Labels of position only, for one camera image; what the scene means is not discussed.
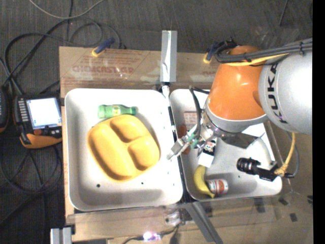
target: cardboard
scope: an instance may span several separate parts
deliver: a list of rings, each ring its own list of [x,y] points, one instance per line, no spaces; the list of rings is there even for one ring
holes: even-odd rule
[[[150,89],[160,84],[160,51],[107,49],[98,57],[92,48],[60,47],[61,97],[74,88]],[[195,84],[210,88],[219,63],[203,62],[202,53],[177,53],[176,82],[171,88]]]

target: plastic bottle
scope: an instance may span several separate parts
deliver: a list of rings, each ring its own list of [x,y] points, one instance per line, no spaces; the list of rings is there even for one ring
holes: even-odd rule
[[[135,107],[125,107],[123,105],[101,105],[98,107],[98,118],[111,118],[123,114],[136,114]]]

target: wire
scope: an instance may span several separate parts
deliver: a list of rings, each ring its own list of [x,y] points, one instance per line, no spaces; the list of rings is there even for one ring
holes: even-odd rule
[[[263,58],[257,58],[257,59],[251,59],[249,62],[236,62],[236,63],[226,63],[227,65],[230,66],[258,66],[256,65],[257,63],[261,63],[261,62],[265,62],[268,59],[273,59],[273,58],[277,58],[277,57],[285,57],[288,56],[288,54],[281,54],[281,55],[274,55],[274,56],[267,56],[267,57],[263,57]]]
[[[177,233],[178,233],[178,230],[179,230],[179,224],[177,225],[177,228],[176,228],[176,230],[175,230],[175,232],[174,232],[174,234],[173,234],[173,236],[171,237],[171,239],[169,240],[169,244],[176,244],[176,243],[178,243],[178,241],[177,241]]]
[[[197,127],[195,128],[193,133],[195,134],[196,138],[199,138],[200,133],[201,133],[201,108],[200,108],[198,98],[196,97],[196,95],[194,93],[194,87],[190,86],[189,91],[191,92],[191,94],[193,96],[193,100],[194,100],[194,104],[195,104],[195,108],[196,108],[196,112],[197,112]]]
[[[18,168],[16,169],[16,171],[14,172],[14,175],[11,178],[8,178],[7,175],[4,173],[4,171],[2,169],[2,163],[1,163],[2,157],[0,158],[0,173],[5,178],[5,181],[6,181],[4,184],[2,184],[0,186],[0,188],[2,188],[6,183],[8,183],[13,188],[15,188],[15,189],[17,189],[17,190],[19,190],[22,193],[27,195],[27,198],[22,203],[20,203],[17,207],[15,207],[15,209],[13,211],[11,211],[2,221],[0,221],[0,226],[8,218],[10,218],[15,212],[17,212],[20,208],[22,208],[25,204],[27,204],[30,201],[34,200],[36,197],[42,195],[43,212],[44,212],[44,231],[46,230],[46,228],[45,228],[45,226],[46,226],[46,199],[45,199],[45,193],[50,193],[54,188],[56,188],[57,185],[58,185],[58,182],[61,180],[62,175],[63,175],[63,165],[62,165],[62,161],[61,161],[59,152],[58,152],[55,145],[52,146],[52,147],[53,147],[53,149],[55,151],[57,162],[56,162],[55,168],[53,169],[51,175],[49,176],[49,179],[46,180],[45,182],[43,182],[43,180],[42,180],[39,168],[37,167],[36,161],[35,161],[34,157],[32,156],[29,149],[26,151],[26,154],[25,154],[23,160],[20,162]],[[20,186],[20,185],[13,182],[13,179],[18,175],[18,173],[21,171],[23,165],[25,164],[27,157],[31,158],[31,161],[32,161],[32,163],[33,163],[33,165],[35,167],[35,170],[36,170],[38,181],[40,183],[40,187],[38,189],[36,189],[36,190],[27,189],[27,188],[22,187],[22,186]],[[57,171],[57,168],[58,168],[58,164],[60,165],[60,174],[53,183],[49,184],[49,182],[51,180],[53,180],[53,178],[54,178],[54,175],[55,175],[55,173]]]
[[[284,177],[285,178],[294,178],[298,174],[298,172],[299,172],[299,168],[300,168],[300,155],[299,155],[299,151],[297,149],[297,144],[295,144],[295,154],[296,154],[296,168],[295,168],[295,171],[292,174],[285,173],[284,174]]]
[[[75,19],[75,20],[87,20],[87,21],[90,21],[90,24],[91,25],[94,25],[100,32],[100,36],[99,38],[96,40],[95,43],[92,43],[92,44],[88,44],[88,45],[84,45],[84,44],[79,44],[79,43],[75,43],[75,42],[71,42],[70,40],[73,38],[73,35],[79,31],[80,28],[84,27],[81,26],[80,28],[78,28],[72,35],[72,37],[70,38],[70,40],[65,40],[65,39],[62,39],[60,37],[57,37],[57,36],[54,36],[54,35],[51,35],[51,33],[56,30],[59,26],[61,26],[62,24],[68,22],[69,20],[63,20],[59,23],[57,23],[56,25],[54,25],[51,29],[49,29],[46,33],[26,33],[26,34],[22,34],[22,35],[19,35],[15,38],[13,38],[6,46],[5,48],[5,51],[4,51],[4,61],[2,62],[2,65],[3,67],[5,68],[6,72],[7,72],[7,78],[6,80],[4,81],[3,83],[3,86],[9,81],[9,80],[12,80],[17,91],[22,95],[23,94],[23,91],[21,90],[21,88],[18,86],[18,84],[15,82],[15,80],[12,79],[14,73],[17,71],[17,69],[28,59],[30,58],[30,56],[32,55],[32,53],[34,53],[36,51],[36,49],[38,49],[38,47],[41,45],[41,43],[45,40],[45,38],[51,38],[51,39],[54,39],[54,40],[57,40],[57,41],[61,41],[61,42],[65,42],[69,45],[72,45],[72,46],[78,46],[78,47],[96,47],[98,44],[100,44],[102,38],[103,38],[103,28],[102,26],[105,26],[107,28],[109,28],[113,33],[114,35],[116,36],[117,38],[117,41],[118,41],[118,44],[120,44],[120,37],[118,35],[118,33],[110,26],[108,26],[107,24],[99,24],[89,18],[86,18],[86,17],[80,17],[78,19]],[[10,69],[10,66],[9,66],[9,63],[8,63],[8,54],[9,54],[9,50],[11,48],[11,46],[19,41],[20,39],[23,39],[25,37],[29,37],[29,36],[41,36],[41,38],[35,43],[35,45],[33,46],[33,48],[20,60],[20,62],[11,70]]]
[[[278,168],[278,169],[276,169],[274,171],[274,173],[277,174],[277,175],[279,175],[280,177],[284,177],[285,176],[285,172],[286,172],[286,170],[287,170],[287,168],[289,166],[289,162],[290,162],[291,157],[292,157],[292,155],[294,153],[294,150],[295,150],[295,143],[296,143],[296,134],[295,133],[292,133],[291,147],[290,147],[290,151],[288,153],[288,156],[287,156],[284,164],[280,168]]]
[[[256,52],[242,53],[242,54],[222,54],[227,47],[220,47],[216,50],[215,58],[220,63],[252,63],[252,59],[259,59],[269,56],[281,56],[288,53],[299,52],[303,54],[305,51],[312,50],[312,40],[309,42],[301,42],[295,44],[285,45],[279,48],[272,48],[260,50]]]
[[[53,171],[52,171],[51,175],[49,176],[49,178],[48,178],[44,183],[42,183],[41,186],[40,186],[38,189],[36,189],[36,190],[34,190],[34,189],[29,189],[29,188],[23,187],[23,186],[21,186],[21,185],[15,183],[15,182],[13,181],[13,178],[17,176],[17,174],[18,174],[17,171],[15,172],[15,173],[17,173],[17,174],[15,174],[15,176],[13,176],[13,178],[8,178],[8,176],[7,176],[7,175],[5,174],[5,172],[3,171],[1,159],[0,159],[0,173],[1,173],[1,175],[4,177],[5,181],[6,181],[10,186],[12,186],[13,188],[15,188],[15,189],[17,189],[17,190],[19,190],[19,191],[21,191],[21,192],[23,192],[23,193],[25,193],[25,194],[28,194],[28,195],[38,195],[38,194],[40,194],[40,193],[48,193],[48,192],[52,191],[52,190],[57,186],[57,183],[60,181],[60,179],[61,179],[61,177],[62,177],[62,174],[63,174],[63,165],[62,165],[62,161],[61,161],[61,158],[60,158],[60,156],[59,156],[58,150],[57,150],[57,148],[56,148],[55,146],[53,146],[53,148],[54,148],[55,155],[56,155],[56,166],[55,166],[55,168],[53,169]],[[24,163],[25,163],[25,159],[26,159],[27,157],[30,157],[30,158],[32,159],[32,162],[33,162],[33,163],[35,162],[33,156],[31,155],[31,150],[30,150],[30,149],[28,149],[28,150],[26,151],[26,156],[24,157],[24,160],[23,160]],[[38,170],[38,168],[37,168],[37,166],[36,166],[35,163],[34,163],[34,165],[35,165],[35,169],[36,169],[36,172],[37,172],[38,178],[40,178],[39,170]],[[54,178],[54,176],[55,176],[55,173],[56,173],[56,171],[57,171],[58,166],[60,166],[60,174],[59,174],[59,176],[56,178],[56,180],[50,184],[50,182],[53,180],[53,178]]]
[[[175,236],[175,234],[177,233],[178,228],[179,228],[179,224],[172,230],[164,231],[164,232],[158,233],[157,235],[159,235],[161,238],[163,238],[164,236],[169,235],[174,232],[174,234],[172,236],[172,238],[173,238]],[[144,240],[144,237],[143,237],[143,235],[131,237],[131,238],[126,239],[122,244],[126,244],[131,240]]]
[[[76,16],[69,16],[69,17],[61,17],[61,16],[56,16],[53,15],[51,13],[48,13],[47,11],[45,11],[44,9],[42,9],[40,6],[38,6],[33,0],[29,0],[35,7],[37,7],[39,10],[41,10],[43,13],[58,18],[58,19],[64,19],[64,20],[68,20],[68,19],[74,19],[77,17],[81,17],[83,15],[85,15],[86,13],[88,13],[90,10],[92,10],[94,7],[98,6],[99,4],[101,4],[102,2],[104,2],[105,0],[99,0],[97,3],[95,3],[93,6],[91,6],[90,8],[88,8],[86,11],[84,11],[83,13],[76,15]]]
[[[200,88],[197,88],[197,87],[193,87],[193,90],[195,90],[196,92],[204,93],[204,94],[209,94],[210,93],[208,90],[200,89]]]

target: yellow plate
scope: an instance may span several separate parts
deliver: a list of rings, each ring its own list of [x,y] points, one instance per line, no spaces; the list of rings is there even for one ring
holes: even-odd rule
[[[87,144],[98,165],[113,181],[128,181],[159,161],[150,132],[135,116],[120,115],[92,127]]]

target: bottle label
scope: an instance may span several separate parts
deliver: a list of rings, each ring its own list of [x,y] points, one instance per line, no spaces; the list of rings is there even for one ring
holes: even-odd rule
[[[217,196],[228,192],[228,182],[225,179],[206,180],[209,190]]]
[[[121,109],[119,106],[114,106],[112,109],[112,114],[113,116],[118,116],[121,115]]]
[[[216,147],[215,139],[206,142],[206,144],[203,146],[203,151],[199,156],[199,160],[198,160],[199,165],[203,165],[208,168],[211,167],[211,164],[214,159],[215,147]]]

